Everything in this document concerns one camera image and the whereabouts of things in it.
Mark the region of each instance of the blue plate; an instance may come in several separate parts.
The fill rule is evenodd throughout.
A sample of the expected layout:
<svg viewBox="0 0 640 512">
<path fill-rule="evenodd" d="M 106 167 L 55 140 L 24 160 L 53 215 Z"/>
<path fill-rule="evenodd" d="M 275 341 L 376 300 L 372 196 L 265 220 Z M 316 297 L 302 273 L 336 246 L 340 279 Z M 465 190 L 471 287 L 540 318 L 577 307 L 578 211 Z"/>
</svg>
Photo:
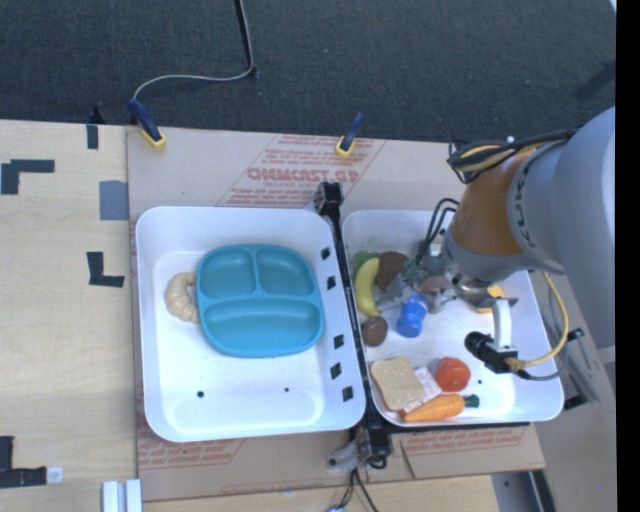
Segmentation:
<svg viewBox="0 0 640 512">
<path fill-rule="evenodd" d="M 311 348 L 324 330 L 315 274 L 276 245 L 215 249 L 198 266 L 196 294 L 209 343 L 234 357 L 277 357 Z"/>
</svg>

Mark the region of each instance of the yellow banana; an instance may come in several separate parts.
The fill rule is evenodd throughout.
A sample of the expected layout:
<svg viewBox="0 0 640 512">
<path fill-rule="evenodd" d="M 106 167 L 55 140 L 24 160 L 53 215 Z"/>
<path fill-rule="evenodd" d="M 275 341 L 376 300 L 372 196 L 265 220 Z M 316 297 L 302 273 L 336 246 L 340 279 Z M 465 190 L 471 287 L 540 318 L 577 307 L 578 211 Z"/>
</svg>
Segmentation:
<svg viewBox="0 0 640 512">
<path fill-rule="evenodd" d="M 380 268 L 380 258 L 369 258 L 356 272 L 354 288 L 356 306 L 367 316 L 379 316 L 378 308 L 373 300 L 373 283 Z"/>
</svg>

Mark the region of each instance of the toy bread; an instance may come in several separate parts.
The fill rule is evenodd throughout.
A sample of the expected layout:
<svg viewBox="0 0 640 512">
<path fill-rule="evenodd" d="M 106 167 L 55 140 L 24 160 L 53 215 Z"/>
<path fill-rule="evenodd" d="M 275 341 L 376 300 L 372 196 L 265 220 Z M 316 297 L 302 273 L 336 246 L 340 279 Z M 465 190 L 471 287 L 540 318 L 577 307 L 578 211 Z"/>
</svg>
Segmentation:
<svg viewBox="0 0 640 512">
<path fill-rule="evenodd" d="M 420 400 L 424 394 L 411 362 L 404 356 L 375 361 L 370 371 L 386 406 L 392 411 L 399 411 L 406 404 Z"/>
</svg>

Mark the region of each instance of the tomato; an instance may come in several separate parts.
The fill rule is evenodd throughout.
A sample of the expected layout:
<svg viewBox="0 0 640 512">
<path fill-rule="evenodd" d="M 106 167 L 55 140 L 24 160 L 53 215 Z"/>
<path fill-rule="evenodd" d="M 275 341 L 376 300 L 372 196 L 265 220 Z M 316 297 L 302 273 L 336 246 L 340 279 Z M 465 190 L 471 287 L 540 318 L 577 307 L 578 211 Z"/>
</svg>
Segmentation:
<svg viewBox="0 0 640 512">
<path fill-rule="evenodd" d="M 443 357 L 436 370 L 436 382 L 442 391 L 461 391 L 471 379 L 471 370 L 456 357 Z"/>
</svg>

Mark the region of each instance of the cardboard sheet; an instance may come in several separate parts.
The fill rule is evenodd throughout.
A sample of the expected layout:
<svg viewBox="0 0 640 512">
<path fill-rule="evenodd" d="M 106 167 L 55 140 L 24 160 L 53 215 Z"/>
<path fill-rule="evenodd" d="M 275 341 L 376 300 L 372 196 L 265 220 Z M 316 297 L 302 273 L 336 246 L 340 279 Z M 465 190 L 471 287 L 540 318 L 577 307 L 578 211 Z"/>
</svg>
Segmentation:
<svg viewBox="0 0 640 512">
<path fill-rule="evenodd" d="M 138 473 L 144 500 L 242 494 L 346 484 L 327 472 L 328 453 L 348 432 L 170 443 L 144 417 L 140 374 L 135 225 L 155 206 L 308 206 L 320 182 L 342 183 L 343 218 L 360 209 L 433 209 L 459 198 L 462 185 L 446 165 L 447 145 L 357 139 L 352 155 L 335 155 L 338 137 L 163 128 L 153 148 L 137 128 L 127 134 L 131 288 L 137 371 Z M 394 452 L 366 481 L 389 482 L 539 469 L 534 427 L 460 429 L 393 436 Z"/>
</svg>

